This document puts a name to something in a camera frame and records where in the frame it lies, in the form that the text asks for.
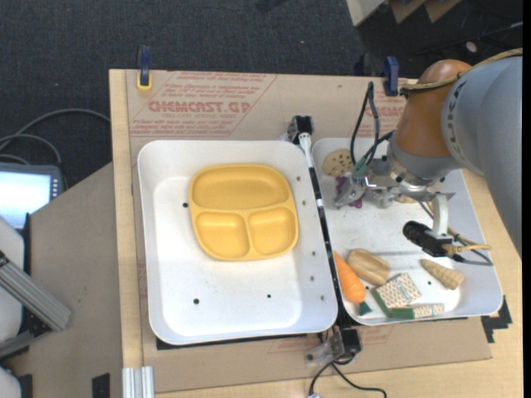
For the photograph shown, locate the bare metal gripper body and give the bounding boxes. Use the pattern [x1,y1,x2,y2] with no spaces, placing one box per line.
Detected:
[357,158,444,202]

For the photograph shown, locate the purple grapes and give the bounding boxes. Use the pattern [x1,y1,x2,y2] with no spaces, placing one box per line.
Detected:
[334,173,365,210]

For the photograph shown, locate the thin black and white rod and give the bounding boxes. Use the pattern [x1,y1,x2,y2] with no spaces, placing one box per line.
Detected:
[297,132,346,328]

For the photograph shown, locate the white plastic tray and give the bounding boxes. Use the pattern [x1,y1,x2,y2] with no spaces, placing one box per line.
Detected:
[310,137,504,328]
[136,138,339,347]

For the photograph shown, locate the tan chocolate chip biscuit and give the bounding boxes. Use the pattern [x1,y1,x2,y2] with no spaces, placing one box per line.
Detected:
[321,148,354,178]

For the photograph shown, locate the tan bread bun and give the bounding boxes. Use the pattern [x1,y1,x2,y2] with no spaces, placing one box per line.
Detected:
[346,247,392,287]

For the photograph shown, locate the orange carrot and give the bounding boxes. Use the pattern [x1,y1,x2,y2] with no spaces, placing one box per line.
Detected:
[332,250,373,317]

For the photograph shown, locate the large green patterned carton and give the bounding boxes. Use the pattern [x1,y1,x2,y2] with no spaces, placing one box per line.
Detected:
[370,272,423,318]

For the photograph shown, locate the beige ice cream cone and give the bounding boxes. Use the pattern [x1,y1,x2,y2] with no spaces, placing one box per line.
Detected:
[420,258,465,291]

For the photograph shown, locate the yellow divided plate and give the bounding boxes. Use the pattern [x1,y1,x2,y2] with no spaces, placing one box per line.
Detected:
[188,163,300,262]

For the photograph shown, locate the small green patterned carton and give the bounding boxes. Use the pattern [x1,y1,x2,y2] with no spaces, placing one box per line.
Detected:
[391,302,446,320]

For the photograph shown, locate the brown cardboard board red print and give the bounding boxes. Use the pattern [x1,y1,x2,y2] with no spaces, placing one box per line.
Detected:
[124,70,493,394]

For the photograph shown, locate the black cylinder on white bracket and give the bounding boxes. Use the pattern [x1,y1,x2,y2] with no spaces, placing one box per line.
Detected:
[402,192,455,259]

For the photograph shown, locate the black block with thin wires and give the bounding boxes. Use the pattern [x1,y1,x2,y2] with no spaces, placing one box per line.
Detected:
[330,328,363,355]
[289,114,314,141]

